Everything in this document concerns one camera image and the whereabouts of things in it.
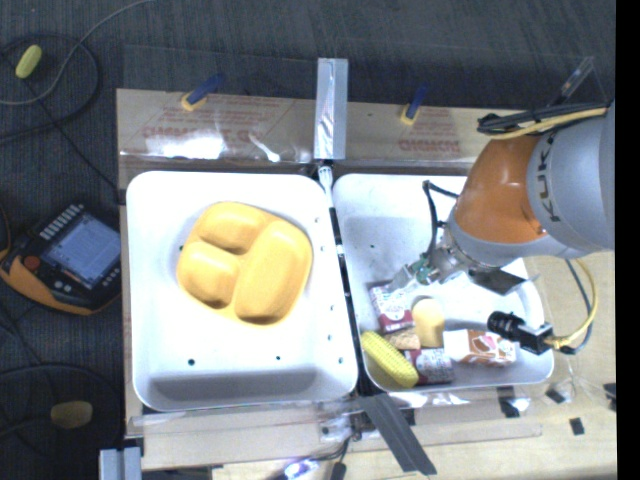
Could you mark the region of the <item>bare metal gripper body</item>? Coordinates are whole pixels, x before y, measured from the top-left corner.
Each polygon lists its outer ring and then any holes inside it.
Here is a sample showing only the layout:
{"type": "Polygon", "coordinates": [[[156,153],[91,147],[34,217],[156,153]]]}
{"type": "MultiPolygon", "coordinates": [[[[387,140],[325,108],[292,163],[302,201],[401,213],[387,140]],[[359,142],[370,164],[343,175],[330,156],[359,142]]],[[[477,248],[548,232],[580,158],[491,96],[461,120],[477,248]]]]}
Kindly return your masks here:
{"type": "Polygon", "coordinates": [[[421,284],[444,283],[473,264],[459,249],[440,245],[423,253],[415,263],[415,278],[421,284]]]}

